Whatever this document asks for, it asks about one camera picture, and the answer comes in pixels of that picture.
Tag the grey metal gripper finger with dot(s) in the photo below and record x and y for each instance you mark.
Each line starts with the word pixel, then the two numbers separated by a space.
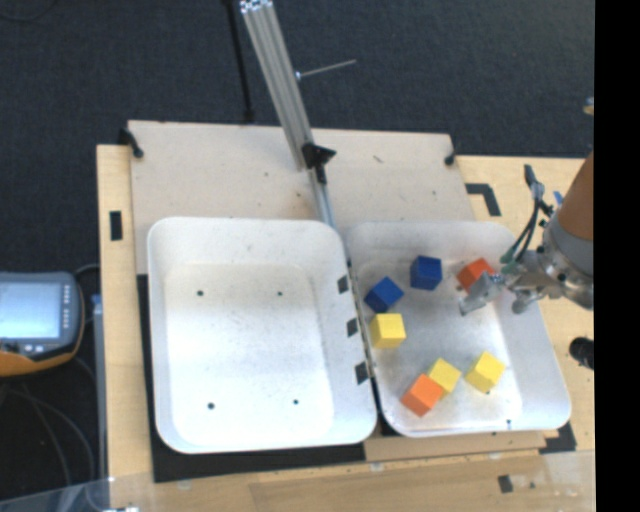
pixel 481 292
pixel 525 301

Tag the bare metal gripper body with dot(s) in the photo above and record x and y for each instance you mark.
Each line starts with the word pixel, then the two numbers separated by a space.
pixel 560 280

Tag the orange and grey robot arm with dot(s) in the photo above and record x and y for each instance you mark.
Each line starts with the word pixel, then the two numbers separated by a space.
pixel 579 210

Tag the orange cube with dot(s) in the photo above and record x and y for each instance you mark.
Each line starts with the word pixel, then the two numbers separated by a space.
pixel 422 395
pixel 472 272

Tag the white plastic tray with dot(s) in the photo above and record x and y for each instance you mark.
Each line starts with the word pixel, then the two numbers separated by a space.
pixel 450 330
pixel 250 340

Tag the blue cube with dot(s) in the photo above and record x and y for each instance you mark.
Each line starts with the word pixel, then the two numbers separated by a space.
pixel 426 272
pixel 384 294

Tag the yellow cube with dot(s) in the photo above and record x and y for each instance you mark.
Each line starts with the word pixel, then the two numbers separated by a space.
pixel 485 372
pixel 445 375
pixel 387 331

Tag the pale wood board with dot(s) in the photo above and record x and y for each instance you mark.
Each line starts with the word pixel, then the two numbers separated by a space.
pixel 225 170

